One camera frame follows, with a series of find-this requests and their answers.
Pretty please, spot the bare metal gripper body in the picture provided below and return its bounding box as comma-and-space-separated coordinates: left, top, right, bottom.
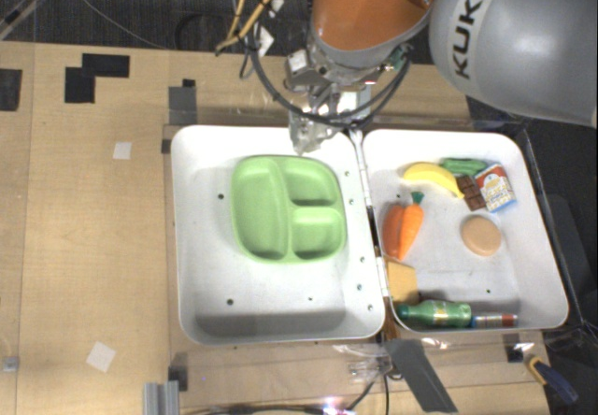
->
283, 48, 406, 136

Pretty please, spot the tan round biscuit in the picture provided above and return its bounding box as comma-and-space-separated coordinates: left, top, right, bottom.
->
459, 214, 503, 258

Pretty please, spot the green divided plate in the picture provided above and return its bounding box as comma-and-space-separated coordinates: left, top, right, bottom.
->
230, 154, 349, 265

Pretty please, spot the red and silver can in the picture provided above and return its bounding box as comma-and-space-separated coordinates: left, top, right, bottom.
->
470, 313, 520, 330

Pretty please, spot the green toy vegetable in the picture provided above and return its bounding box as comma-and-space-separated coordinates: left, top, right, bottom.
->
440, 157, 490, 177

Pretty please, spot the orange carrot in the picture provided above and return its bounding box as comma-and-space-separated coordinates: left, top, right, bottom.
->
382, 191, 427, 262

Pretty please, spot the brown chocolate bar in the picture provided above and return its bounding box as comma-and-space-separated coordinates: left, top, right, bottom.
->
455, 174, 487, 212

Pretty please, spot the green plastic bottle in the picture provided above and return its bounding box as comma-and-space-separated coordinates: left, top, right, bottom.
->
395, 299, 474, 330

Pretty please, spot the yellow cheese slice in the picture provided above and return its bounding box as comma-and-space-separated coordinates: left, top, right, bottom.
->
384, 257, 420, 306

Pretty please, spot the white plastic tray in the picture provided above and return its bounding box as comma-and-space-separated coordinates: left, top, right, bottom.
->
362, 128, 571, 335
169, 124, 387, 347

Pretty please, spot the yellow banana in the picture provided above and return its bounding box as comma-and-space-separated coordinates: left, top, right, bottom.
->
402, 162, 466, 200

